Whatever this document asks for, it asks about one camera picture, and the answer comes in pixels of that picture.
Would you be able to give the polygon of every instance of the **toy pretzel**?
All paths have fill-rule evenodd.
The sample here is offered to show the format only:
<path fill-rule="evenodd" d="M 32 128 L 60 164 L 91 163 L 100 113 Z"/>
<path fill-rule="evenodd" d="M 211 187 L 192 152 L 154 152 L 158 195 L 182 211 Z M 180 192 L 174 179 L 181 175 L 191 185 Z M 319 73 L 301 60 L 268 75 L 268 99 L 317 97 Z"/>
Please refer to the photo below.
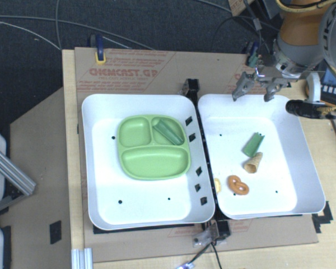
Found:
<path fill-rule="evenodd" d="M 249 187 L 244 182 L 241 182 L 240 178 L 236 175 L 228 177 L 228 186 L 236 194 L 246 195 L 249 193 Z"/>

